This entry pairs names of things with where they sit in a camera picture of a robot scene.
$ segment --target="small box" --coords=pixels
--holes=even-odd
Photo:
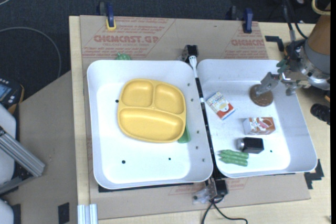
[[[213,96],[206,100],[210,108],[215,111],[221,120],[230,116],[235,112],[234,107],[224,98],[220,92],[216,92]]]
[[[275,131],[272,117],[247,118],[243,122],[245,134],[271,134]]]

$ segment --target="wooden table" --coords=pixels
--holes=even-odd
[[[83,66],[81,57],[80,18],[70,16],[71,73],[74,107],[77,196],[79,205],[90,204],[88,179],[87,140],[85,128],[85,104],[83,98]],[[288,26],[284,23],[259,23],[263,36],[279,36],[284,44],[289,40]],[[314,25],[302,25],[301,30],[310,34]],[[281,60],[282,55],[274,42],[265,42],[269,59]],[[331,174],[330,174],[330,126],[310,114],[315,103],[326,103],[316,89],[299,90],[299,102],[312,137],[324,177],[313,182],[311,199],[304,201],[280,202],[244,207],[225,208],[223,212],[230,217],[244,217],[249,223],[331,223]],[[171,214],[158,214],[141,217],[100,220],[99,223],[200,223],[204,210]],[[212,209],[206,223],[230,223]]]

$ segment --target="yellow plate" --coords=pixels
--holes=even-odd
[[[184,132],[186,106],[177,87],[157,80],[133,79],[121,90],[118,124],[132,138],[157,143],[178,140]]]

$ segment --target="cardboard sheet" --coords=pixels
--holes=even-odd
[[[193,194],[204,183],[99,192],[94,179],[88,87],[88,66],[117,53],[137,60],[177,60],[185,45],[197,45],[198,60],[268,59],[258,23],[245,34],[241,21],[116,17],[117,28],[108,31],[102,16],[80,16],[90,201],[98,205],[99,219],[142,216],[205,209],[194,205]],[[229,194],[219,207],[243,206],[309,199],[304,174],[225,179]]]

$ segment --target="brown round object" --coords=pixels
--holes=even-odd
[[[273,102],[273,93],[271,91],[265,92],[259,96],[256,94],[256,88],[260,85],[254,85],[250,89],[250,98],[254,104],[258,106],[268,106]]]

